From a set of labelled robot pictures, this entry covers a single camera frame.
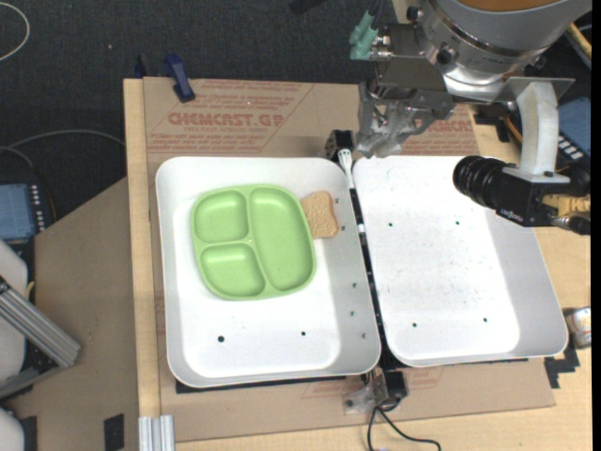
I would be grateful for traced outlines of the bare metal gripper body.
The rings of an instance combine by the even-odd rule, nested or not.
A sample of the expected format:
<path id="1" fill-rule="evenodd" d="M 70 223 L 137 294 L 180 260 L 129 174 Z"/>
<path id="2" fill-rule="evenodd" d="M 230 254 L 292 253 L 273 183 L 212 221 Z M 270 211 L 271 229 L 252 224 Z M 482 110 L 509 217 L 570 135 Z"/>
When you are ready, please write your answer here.
<path id="1" fill-rule="evenodd" d="M 381 26 L 377 11 L 360 21 L 360 58 L 374 65 L 362 85 L 362 111 L 416 109 L 447 117 L 459 102 L 506 103 L 529 82 L 526 66 L 548 47 L 545 7 L 489 10 L 417 6 L 411 23 Z"/>

